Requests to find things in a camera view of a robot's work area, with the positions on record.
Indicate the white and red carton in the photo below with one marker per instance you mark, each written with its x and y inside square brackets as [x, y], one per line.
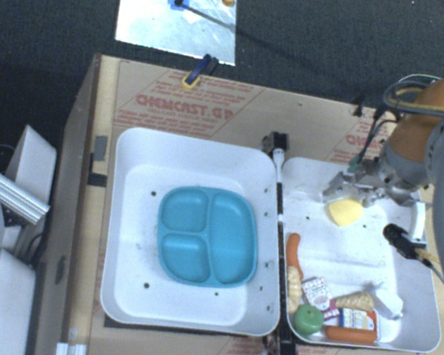
[316, 293]

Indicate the small red and white packet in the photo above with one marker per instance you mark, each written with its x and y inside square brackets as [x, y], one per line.
[331, 316]

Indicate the orange and white packet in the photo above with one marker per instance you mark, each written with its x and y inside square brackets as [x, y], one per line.
[360, 320]

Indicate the black cylinder on white bracket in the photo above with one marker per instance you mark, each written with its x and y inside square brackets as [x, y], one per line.
[398, 238]

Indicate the blue divided plate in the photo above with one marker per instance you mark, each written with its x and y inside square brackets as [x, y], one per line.
[208, 237]

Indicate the green doughnut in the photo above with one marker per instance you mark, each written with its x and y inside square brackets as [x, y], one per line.
[308, 320]

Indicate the orange carrot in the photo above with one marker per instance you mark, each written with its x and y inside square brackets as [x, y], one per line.
[349, 335]

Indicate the pale yellow corn cob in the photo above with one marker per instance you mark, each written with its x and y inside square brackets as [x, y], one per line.
[294, 288]

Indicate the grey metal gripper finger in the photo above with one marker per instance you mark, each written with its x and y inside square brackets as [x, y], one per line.
[372, 197]
[337, 185]

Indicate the thin black and white rod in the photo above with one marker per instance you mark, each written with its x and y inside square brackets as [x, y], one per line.
[280, 207]

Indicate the white plastic tray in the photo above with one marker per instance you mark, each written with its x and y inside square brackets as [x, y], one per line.
[137, 209]
[344, 250]

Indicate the brown cardboard board red print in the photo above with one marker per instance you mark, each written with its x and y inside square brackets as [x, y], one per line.
[216, 109]

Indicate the beige ice cream cone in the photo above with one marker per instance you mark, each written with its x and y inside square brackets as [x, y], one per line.
[357, 301]

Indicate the silver metal sheet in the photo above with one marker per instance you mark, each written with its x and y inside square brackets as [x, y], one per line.
[154, 24]

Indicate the pale yellow chip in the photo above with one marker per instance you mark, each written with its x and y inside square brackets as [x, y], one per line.
[345, 213]

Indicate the white plastic bottle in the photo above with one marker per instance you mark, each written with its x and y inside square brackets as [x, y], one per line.
[388, 303]

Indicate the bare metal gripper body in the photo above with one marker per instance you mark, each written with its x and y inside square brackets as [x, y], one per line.
[376, 178]

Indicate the orange sausage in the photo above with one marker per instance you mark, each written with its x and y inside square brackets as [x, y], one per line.
[293, 250]

